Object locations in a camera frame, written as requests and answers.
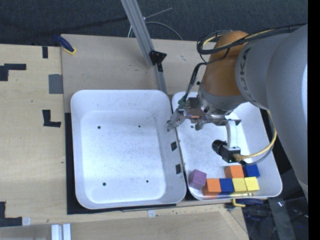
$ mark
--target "yellow block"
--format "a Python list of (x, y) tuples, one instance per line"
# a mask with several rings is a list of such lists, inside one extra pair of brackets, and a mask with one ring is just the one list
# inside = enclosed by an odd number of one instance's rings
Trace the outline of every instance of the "yellow block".
[(245, 178), (232, 178), (234, 194), (242, 194), (248, 192)]
[(255, 192), (260, 189), (256, 177), (245, 177), (244, 181), (248, 192)]

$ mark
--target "wooden table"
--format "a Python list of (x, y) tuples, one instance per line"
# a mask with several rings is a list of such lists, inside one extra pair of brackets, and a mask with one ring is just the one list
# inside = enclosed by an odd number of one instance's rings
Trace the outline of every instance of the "wooden table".
[[(48, 58), (43, 58), (41, 46), (0, 45), (0, 66), (26, 64), (26, 70), (9, 70), (8, 81), (0, 81), (0, 202), (6, 201), (6, 218), (29, 218), (31, 225), (40, 226), (71, 223), (72, 234), (79, 239), (90, 234), (83, 233), (88, 227), (99, 228), (99, 235), (116, 224), (143, 227), (149, 220), (152, 227), (175, 223), (189, 236), (187, 223), (193, 227), (209, 223), (203, 229), (220, 234), (221, 239), (235, 239), (225, 238), (228, 231), (231, 237), (248, 239), (241, 209), (236, 207), (231, 214), (223, 203), (214, 201), (183, 200), (176, 207), (156, 209), (153, 218), (148, 218), (147, 210), (67, 214), (64, 115), (70, 111), (72, 94), (82, 89), (157, 89), (157, 82), (134, 38), (63, 37), (77, 49), (75, 55), (48, 47)], [(162, 62), (167, 94), (185, 91), (192, 70), (201, 62), (196, 43), (152, 42), (157, 51), (167, 53)], [(63, 94), (49, 92), (52, 75), (62, 75)], [(61, 122), (60, 127), (44, 126), (43, 110), (50, 110), (51, 121)]]

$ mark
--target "orange block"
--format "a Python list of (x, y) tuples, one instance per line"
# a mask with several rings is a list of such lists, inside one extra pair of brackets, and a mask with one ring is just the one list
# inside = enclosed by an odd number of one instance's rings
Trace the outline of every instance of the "orange block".
[(221, 193), (220, 180), (218, 178), (207, 178), (202, 193), (204, 196), (216, 196)]
[(244, 178), (244, 170), (241, 165), (230, 165), (224, 169), (226, 178)]

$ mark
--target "empty white tray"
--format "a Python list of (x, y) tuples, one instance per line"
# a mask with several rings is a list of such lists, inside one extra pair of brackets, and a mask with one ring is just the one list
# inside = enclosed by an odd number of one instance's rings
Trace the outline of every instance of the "empty white tray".
[(75, 194), (88, 209), (174, 204), (186, 182), (168, 96), (81, 90), (71, 98)]
[[(172, 108), (178, 107), (178, 101), (185, 92), (178, 92), (172, 98)], [(189, 97), (196, 97), (197, 92), (191, 92)], [(236, 127), (237, 146), (241, 148), (241, 154), (249, 155), (261, 151), (268, 144), (268, 136), (261, 116), (260, 109), (251, 103), (239, 105), (227, 119), (241, 119), (241, 123)], [(227, 163), (220, 155), (212, 149), (212, 142), (215, 140), (227, 141), (227, 129), (225, 126), (216, 126), (207, 123), (203, 129), (195, 130), (194, 124), (186, 119), (176, 128), (183, 158), (185, 173), (187, 177), (197, 169), (207, 173), (207, 178), (225, 178), (224, 169), (230, 165), (239, 163)], [(248, 158), (245, 161), (251, 163), (261, 159), (262, 156)], [(257, 164), (260, 177), (257, 178), (260, 190), (253, 194), (253, 198), (276, 197), (282, 191), (282, 181), (278, 167), (272, 152)], [(189, 187), (190, 193), (200, 201), (227, 200), (232, 198), (248, 198), (248, 195), (218, 195), (217, 197), (207, 197), (203, 195), (202, 189)]]

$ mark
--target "block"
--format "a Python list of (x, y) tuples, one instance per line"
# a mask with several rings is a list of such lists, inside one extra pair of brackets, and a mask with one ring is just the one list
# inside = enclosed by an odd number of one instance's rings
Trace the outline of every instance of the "block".
[(257, 177), (245, 177), (244, 182), (247, 188), (247, 191), (252, 193), (260, 189)]
[(244, 178), (244, 170), (241, 165), (230, 165), (224, 169), (226, 178)]
[(244, 177), (257, 177), (259, 178), (260, 172), (256, 164), (246, 165), (243, 168)]
[(221, 193), (219, 195), (230, 195), (235, 191), (231, 178), (220, 178)]
[(202, 189), (204, 196), (217, 196), (221, 193), (220, 179), (207, 178), (204, 188)]
[(205, 172), (195, 169), (189, 174), (189, 187), (200, 190), (206, 185), (206, 179), (207, 174)]
[(232, 183), (234, 187), (233, 194), (244, 194), (248, 192), (245, 178), (232, 178)]

